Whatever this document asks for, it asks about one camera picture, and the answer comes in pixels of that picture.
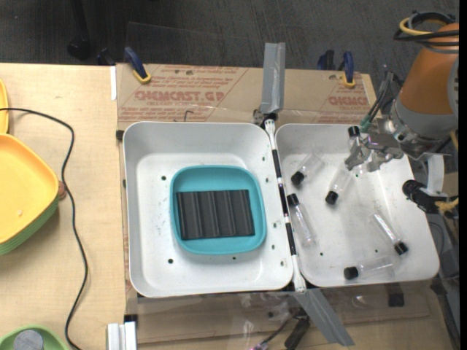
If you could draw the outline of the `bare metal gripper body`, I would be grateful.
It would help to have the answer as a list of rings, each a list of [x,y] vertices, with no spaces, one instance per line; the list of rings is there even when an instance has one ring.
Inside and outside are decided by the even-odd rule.
[[[406,155],[413,160],[424,160],[440,154],[447,142],[447,136],[434,139],[421,136],[390,117],[376,118],[365,138],[365,145],[369,149],[394,157]]]

